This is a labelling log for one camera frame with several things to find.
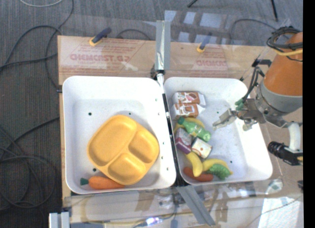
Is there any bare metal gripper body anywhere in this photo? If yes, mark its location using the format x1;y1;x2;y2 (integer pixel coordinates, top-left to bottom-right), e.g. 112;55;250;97
235;98;289;128

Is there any white plastic tray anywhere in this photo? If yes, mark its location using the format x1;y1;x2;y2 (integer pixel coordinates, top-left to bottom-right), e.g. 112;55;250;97
163;76;274;186
62;75;177;195

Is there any yellow banana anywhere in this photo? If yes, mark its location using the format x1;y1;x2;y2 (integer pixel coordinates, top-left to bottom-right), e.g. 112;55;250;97
185;151;204;178
173;117;205;134
202;158;233;175

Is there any green plastic bottle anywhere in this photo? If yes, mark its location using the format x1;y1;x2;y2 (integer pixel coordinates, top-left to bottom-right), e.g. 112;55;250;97
177;116;212;142

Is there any white and orange can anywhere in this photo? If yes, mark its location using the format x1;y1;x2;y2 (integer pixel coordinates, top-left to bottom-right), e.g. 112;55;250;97
190;137;213;160

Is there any white and brown carton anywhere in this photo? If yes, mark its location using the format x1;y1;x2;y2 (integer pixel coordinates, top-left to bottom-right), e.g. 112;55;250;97
170;103;206;121
171;91;206;107

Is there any purple and white carton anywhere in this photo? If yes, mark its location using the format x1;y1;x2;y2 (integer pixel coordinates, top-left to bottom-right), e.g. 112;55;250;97
175;127;193;155

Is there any green broccoli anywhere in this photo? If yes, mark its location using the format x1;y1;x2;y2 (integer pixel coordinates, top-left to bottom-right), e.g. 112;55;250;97
206;163;231;181

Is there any yellow divided plate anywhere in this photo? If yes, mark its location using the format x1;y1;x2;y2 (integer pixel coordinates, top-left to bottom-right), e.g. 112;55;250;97
87;114;160;186

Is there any brown cardboard board red print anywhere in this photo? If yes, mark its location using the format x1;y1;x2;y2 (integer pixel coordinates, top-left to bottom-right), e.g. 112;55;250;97
57;35;304;223

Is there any orange carrot with green top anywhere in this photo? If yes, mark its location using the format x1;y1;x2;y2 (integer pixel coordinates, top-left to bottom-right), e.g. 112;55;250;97
79;175;126;191

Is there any black cylinder on white bracket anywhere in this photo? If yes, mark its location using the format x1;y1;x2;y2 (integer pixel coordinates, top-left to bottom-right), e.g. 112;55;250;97
267;122;304;166

